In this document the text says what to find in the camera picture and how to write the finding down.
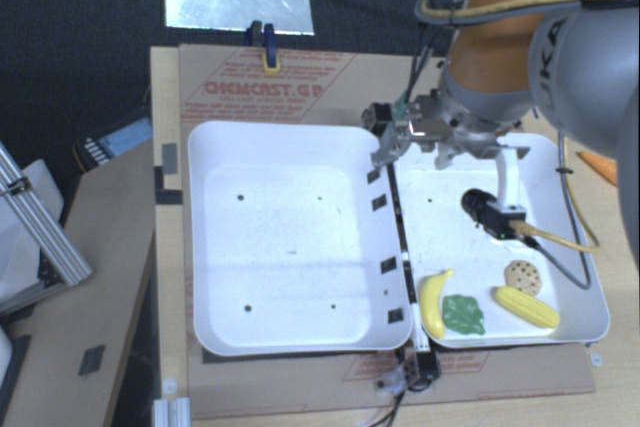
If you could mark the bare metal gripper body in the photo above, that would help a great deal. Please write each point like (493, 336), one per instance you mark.
(432, 125)

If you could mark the white plastic tray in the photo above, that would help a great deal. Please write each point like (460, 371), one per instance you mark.
(290, 240)
(450, 235)

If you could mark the orange carrot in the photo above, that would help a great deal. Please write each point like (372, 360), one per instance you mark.
(602, 166)

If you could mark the yellow corn cob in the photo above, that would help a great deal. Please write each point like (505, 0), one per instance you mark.
(527, 307)

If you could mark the brown cardboard board, red print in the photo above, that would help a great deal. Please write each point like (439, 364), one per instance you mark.
(280, 90)

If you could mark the beige biscuit with dark chips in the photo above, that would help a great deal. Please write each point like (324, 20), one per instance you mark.
(522, 276)

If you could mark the black cylinder on white bracket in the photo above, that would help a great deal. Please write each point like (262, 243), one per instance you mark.
(500, 217)

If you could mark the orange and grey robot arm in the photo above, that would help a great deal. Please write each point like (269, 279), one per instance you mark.
(575, 65)

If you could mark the yellow banana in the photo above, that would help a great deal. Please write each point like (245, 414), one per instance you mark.
(431, 302)

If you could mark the green leaf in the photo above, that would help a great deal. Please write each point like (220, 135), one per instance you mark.
(464, 316)

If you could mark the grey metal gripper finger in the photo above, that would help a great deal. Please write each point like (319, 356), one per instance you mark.
(390, 150)
(446, 155)

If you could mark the thin black and white rod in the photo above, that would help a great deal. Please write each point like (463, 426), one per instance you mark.
(402, 235)

